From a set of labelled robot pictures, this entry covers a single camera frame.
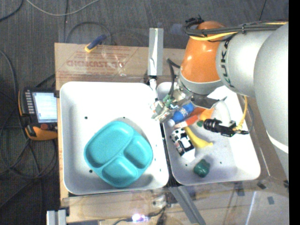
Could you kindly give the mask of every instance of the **white tray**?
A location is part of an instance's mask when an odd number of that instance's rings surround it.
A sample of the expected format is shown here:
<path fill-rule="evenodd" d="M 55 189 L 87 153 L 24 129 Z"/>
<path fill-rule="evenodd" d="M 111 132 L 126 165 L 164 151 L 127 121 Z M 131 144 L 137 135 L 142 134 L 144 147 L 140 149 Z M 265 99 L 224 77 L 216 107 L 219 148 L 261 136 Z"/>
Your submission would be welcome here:
<path fill-rule="evenodd" d="M 163 99 L 170 89 L 170 82 L 163 82 L 157 87 L 158 99 Z M 230 112 L 231 119 L 239 123 L 243 111 L 237 95 L 225 86 L 217 88 L 211 98 L 223 99 Z M 215 114 L 215 118 L 222 120 L 221 114 Z M 199 185 L 217 182 L 234 182 L 243 180 L 254 180 L 261 172 L 255 149 L 250 135 L 235 134 L 233 137 L 225 137 L 192 125 L 191 130 L 198 137 L 213 142 L 213 146 L 202 149 L 196 148 L 196 159 L 187 163 L 179 156 L 173 142 L 169 138 L 173 128 L 164 123 L 166 143 L 171 163 L 171 171 L 174 178 L 182 185 Z M 210 163 L 210 172 L 204 178 L 200 178 L 193 172 L 195 165 L 205 159 Z"/>
<path fill-rule="evenodd" d="M 155 189 L 169 179 L 158 121 L 151 119 L 151 88 L 143 83 L 68 82 L 60 89 L 63 175 L 70 193 L 87 195 L 115 191 Z M 150 143 L 153 160 L 141 177 L 127 188 L 116 189 L 100 179 L 86 164 L 83 150 L 104 125 L 121 120 Z"/>

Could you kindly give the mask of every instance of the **gray carpet floor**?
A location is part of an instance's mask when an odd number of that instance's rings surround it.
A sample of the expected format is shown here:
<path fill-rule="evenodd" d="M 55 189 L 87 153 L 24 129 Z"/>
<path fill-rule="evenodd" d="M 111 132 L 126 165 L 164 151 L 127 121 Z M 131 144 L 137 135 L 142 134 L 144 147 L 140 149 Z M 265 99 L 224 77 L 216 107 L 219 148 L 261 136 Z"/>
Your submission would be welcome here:
<path fill-rule="evenodd" d="M 68 0 L 68 6 L 67 0 L 30 1 L 49 13 L 63 14 L 66 8 L 70 13 L 93 0 Z M 182 25 L 190 17 L 200 15 L 225 26 L 289 19 L 289 0 L 100 0 L 68 16 L 48 15 L 24 0 L 16 13 L 1 20 L 21 2 L 0 0 L 0 128 L 12 113 L 0 138 L 0 225 L 42 225 L 46 211 L 60 207 L 55 144 L 32 142 L 10 168 L 26 139 L 18 128 L 14 80 L 6 57 L 19 89 L 55 73 L 55 42 L 87 44 L 109 33 L 108 45 L 147 47 L 149 28 L 156 27 L 164 28 L 165 48 L 184 49 L 188 36 Z M 52 84 L 49 79 L 42 86 Z"/>

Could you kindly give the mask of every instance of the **teal divided plate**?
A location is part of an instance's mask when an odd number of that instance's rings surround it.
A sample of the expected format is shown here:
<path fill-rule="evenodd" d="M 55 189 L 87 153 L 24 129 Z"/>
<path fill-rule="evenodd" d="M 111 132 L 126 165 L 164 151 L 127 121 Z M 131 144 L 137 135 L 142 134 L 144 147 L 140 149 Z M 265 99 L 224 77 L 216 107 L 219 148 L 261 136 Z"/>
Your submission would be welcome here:
<path fill-rule="evenodd" d="M 105 182 L 116 188 L 125 188 L 149 167 L 153 151 L 134 128 L 113 121 L 95 133 L 85 145 L 84 159 Z"/>

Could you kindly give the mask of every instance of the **blue bottle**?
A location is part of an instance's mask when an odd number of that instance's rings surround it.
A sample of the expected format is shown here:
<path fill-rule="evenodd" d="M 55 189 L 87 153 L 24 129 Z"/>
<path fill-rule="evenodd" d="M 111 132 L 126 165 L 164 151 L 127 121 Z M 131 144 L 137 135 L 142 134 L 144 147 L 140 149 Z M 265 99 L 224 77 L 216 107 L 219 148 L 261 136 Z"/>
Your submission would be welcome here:
<path fill-rule="evenodd" d="M 173 117 L 168 120 L 168 125 L 173 127 L 176 123 L 183 121 L 193 110 L 194 105 L 188 103 L 183 105 L 178 111 L 174 112 Z"/>

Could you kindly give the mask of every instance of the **white bottle cap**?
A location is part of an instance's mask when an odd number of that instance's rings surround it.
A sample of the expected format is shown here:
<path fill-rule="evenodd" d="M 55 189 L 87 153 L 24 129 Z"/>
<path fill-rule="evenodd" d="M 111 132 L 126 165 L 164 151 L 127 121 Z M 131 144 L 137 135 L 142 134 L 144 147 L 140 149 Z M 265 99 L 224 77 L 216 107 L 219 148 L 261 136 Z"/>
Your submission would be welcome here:
<path fill-rule="evenodd" d="M 195 159 L 195 149 L 185 152 L 181 157 L 191 163 Z"/>
<path fill-rule="evenodd" d="M 167 124 L 168 124 L 170 127 L 173 127 L 173 126 L 175 125 L 175 122 L 174 122 L 173 119 L 169 119 L 169 120 L 167 121 Z"/>

